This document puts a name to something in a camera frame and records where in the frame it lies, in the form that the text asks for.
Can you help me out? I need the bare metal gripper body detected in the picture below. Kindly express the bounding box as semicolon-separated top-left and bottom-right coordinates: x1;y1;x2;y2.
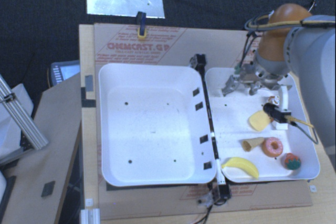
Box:
237;63;292;91

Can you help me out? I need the white plastic tray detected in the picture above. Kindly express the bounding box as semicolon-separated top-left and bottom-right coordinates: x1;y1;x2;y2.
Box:
205;67;321;184
98;62;218;188

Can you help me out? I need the thin black and white rod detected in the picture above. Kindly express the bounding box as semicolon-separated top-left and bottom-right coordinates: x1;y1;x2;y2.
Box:
198;67;227;187

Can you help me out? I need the tan ice cream cone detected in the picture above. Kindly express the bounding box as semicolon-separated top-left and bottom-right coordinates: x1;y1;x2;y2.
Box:
241;136;266;153

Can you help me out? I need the pink doughnut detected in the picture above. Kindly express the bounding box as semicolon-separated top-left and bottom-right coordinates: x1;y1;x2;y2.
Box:
261;136;285;158

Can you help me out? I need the brown cardboard board, red print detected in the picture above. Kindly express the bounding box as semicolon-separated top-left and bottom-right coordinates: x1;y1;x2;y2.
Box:
93;23;314;221

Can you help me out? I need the yellow banana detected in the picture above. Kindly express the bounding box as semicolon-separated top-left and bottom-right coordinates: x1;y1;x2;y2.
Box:
221;156;260;180

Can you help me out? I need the red and green strawberry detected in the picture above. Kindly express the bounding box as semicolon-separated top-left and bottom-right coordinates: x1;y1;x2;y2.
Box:
282;152;302;171

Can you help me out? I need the black cylinder on white bracket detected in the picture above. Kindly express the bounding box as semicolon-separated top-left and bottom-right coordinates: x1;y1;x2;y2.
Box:
262;85;293;131

